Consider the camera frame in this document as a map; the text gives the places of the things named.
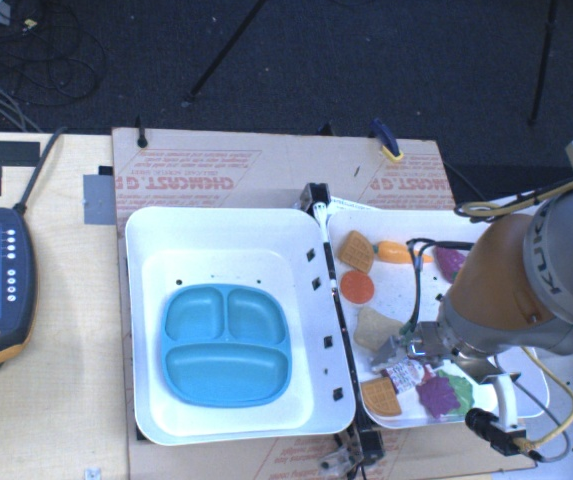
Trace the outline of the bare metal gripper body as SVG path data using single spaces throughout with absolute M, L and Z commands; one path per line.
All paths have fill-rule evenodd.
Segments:
M 460 350 L 456 345 L 448 327 L 438 321 L 421 321 L 408 338 L 406 355 L 422 364 L 440 367 L 458 357 Z

